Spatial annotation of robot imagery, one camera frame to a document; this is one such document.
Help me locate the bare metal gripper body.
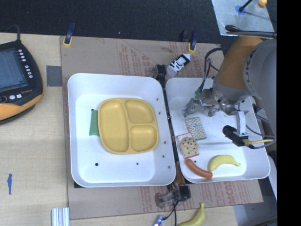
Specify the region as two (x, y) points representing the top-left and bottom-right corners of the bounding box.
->
(196, 88), (238, 115)

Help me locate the white patterned carton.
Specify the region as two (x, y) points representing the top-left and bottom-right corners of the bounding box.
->
(184, 117), (208, 141)

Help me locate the thin black rod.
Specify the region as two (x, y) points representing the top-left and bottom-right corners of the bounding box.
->
(159, 73), (182, 186)

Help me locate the beige chocolate chip biscuit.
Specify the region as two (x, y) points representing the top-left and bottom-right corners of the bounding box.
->
(180, 137), (198, 156)

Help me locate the white plastic tray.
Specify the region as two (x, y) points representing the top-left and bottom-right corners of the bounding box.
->
(67, 73), (177, 188)
(165, 77), (271, 184)

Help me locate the white carton with black spots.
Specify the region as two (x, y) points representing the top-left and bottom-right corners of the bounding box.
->
(166, 53), (192, 78)

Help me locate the yellow banana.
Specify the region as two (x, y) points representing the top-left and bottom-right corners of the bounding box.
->
(178, 202), (206, 226)
(207, 154), (241, 172)

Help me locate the orange sausage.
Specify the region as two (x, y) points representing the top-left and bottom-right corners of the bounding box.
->
(185, 159), (213, 179)

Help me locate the yellow divided plate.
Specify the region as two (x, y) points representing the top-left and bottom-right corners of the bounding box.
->
(97, 97), (160, 155)

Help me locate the brown cardboard board red print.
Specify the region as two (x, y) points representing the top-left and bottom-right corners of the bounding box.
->
(60, 36), (264, 220)

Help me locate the black cylinder on white bracket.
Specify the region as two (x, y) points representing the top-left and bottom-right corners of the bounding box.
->
(222, 111), (250, 147)

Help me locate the black block with thin wires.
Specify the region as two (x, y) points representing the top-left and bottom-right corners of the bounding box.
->
(178, 185), (191, 201)
(151, 64), (168, 80)

